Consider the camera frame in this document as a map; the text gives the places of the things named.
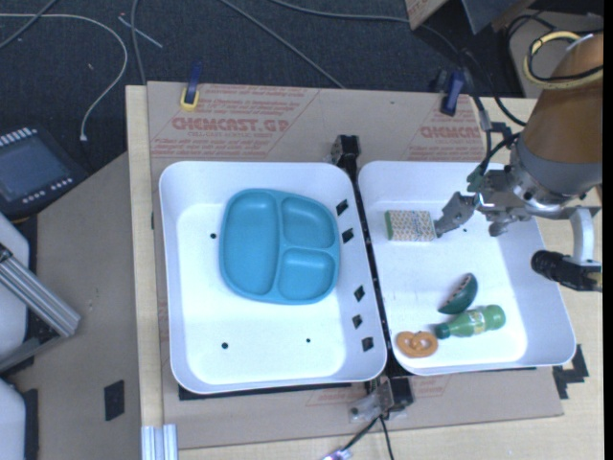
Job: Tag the brown cardboard board red print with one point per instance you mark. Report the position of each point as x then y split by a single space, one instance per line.
297 122

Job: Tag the orange pretzel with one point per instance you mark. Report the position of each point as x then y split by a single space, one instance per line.
415 344

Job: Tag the blue divided plate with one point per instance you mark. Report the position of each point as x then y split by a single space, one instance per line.
278 245

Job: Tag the white plastic tray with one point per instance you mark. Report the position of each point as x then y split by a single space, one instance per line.
479 261
268 343

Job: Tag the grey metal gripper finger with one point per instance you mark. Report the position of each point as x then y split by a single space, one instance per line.
500 227
455 213

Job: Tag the green watermelon slice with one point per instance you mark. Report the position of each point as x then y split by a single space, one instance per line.
459 297

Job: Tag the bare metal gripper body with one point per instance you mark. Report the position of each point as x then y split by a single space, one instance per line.
512 197

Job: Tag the thin black rod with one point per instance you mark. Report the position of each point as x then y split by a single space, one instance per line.
370 257

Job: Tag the green bottle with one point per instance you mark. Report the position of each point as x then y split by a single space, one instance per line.
471 324

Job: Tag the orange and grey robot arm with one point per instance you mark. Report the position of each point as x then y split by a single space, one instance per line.
560 113

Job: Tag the black cylinder on white bracket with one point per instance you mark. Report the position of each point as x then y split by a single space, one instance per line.
570 261

